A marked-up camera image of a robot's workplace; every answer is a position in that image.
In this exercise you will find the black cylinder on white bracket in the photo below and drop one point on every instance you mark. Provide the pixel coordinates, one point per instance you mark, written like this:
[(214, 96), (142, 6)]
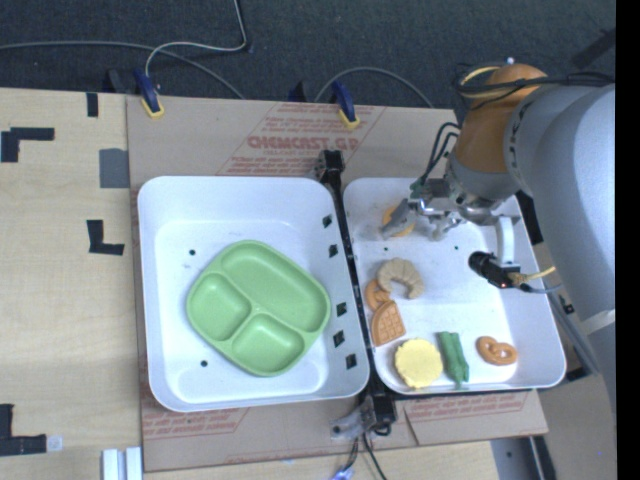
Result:
[(492, 263)]

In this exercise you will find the green divided plate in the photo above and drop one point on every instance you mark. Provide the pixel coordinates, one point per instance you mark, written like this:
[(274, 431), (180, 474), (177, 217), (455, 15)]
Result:
[(257, 308)]

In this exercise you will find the orange round biscuit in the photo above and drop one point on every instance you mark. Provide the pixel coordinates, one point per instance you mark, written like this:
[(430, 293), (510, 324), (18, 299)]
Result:
[(406, 229)]

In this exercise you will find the orange waffle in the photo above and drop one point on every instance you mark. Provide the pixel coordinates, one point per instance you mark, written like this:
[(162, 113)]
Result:
[(387, 324)]

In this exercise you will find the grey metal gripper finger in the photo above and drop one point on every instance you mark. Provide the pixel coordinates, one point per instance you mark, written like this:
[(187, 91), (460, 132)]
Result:
[(440, 225), (397, 220)]

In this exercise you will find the green bean pod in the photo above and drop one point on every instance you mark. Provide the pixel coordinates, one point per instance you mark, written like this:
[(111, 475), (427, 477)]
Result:
[(454, 357)]

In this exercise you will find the orange pretzel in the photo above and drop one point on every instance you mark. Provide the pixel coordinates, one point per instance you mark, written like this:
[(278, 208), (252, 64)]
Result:
[(374, 295), (496, 351)]

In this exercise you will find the yellow round biscuit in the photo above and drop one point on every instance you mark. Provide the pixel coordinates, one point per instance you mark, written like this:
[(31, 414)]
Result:
[(418, 363)]

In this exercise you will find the white plastic tray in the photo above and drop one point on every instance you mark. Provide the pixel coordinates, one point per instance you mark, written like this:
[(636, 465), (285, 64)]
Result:
[(170, 288), (460, 298)]

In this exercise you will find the brown cardboard board red print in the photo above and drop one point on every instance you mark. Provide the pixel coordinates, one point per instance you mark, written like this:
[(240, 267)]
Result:
[(280, 133)]

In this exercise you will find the thin black rod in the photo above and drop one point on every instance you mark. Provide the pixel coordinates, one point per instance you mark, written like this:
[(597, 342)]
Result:
[(354, 278)]

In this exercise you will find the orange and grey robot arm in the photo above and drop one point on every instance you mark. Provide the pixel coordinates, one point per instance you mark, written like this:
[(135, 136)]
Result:
[(560, 178)]

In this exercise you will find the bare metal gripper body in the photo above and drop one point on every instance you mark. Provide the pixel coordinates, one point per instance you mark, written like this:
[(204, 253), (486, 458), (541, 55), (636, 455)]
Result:
[(452, 201)]

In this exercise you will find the beige croissant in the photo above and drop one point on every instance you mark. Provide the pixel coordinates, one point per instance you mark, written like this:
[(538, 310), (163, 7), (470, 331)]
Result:
[(400, 275)]

